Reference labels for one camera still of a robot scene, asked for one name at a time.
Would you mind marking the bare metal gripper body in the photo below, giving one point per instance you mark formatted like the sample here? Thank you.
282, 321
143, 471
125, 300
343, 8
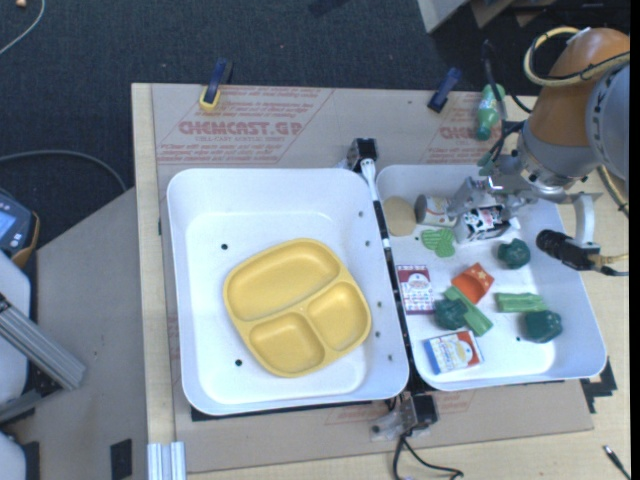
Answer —
505, 180

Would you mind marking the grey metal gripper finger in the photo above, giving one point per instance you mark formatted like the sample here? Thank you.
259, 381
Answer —
459, 199
512, 215

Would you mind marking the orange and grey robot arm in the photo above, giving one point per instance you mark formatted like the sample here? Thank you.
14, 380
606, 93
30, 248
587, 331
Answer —
560, 113

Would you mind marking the white printed can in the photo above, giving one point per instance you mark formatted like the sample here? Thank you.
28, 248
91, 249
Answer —
434, 211

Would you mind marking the black and white cow carton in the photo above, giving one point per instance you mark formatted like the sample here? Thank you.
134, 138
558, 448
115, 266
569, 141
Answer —
482, 224

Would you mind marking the dark green broccoli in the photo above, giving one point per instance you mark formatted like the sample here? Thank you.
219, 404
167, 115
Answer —
542, 326
514, 253

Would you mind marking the light green pea pod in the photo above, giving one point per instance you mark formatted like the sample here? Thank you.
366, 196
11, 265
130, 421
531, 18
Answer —
439, 242

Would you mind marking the tan round biscuit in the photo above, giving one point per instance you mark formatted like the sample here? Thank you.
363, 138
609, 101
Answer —
398, 216

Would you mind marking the green plastic bottle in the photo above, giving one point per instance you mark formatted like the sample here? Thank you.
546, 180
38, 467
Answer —
488, 114

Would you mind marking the orange and red packet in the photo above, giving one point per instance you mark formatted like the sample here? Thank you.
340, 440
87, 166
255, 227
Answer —
472, 283

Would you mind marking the thin black and white rod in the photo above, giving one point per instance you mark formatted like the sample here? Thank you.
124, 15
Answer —
382, 223

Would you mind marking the light green celery stalk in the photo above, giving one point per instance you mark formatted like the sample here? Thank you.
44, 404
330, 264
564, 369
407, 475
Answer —
519, 302

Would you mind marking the white plastic tray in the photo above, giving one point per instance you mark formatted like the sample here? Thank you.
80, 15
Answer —
565, 288
280, 203

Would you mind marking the blue, white and red carton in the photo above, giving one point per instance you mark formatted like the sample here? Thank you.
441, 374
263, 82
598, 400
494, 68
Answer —
454, 352

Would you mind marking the brown cardboard board, red print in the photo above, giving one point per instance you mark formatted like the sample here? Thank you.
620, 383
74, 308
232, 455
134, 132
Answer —
300, 123

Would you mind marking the yellow divided plate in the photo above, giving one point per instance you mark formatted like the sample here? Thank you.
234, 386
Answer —
295, 308

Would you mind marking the black cylinder on white bracket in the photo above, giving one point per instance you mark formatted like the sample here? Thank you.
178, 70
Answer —
560, 245

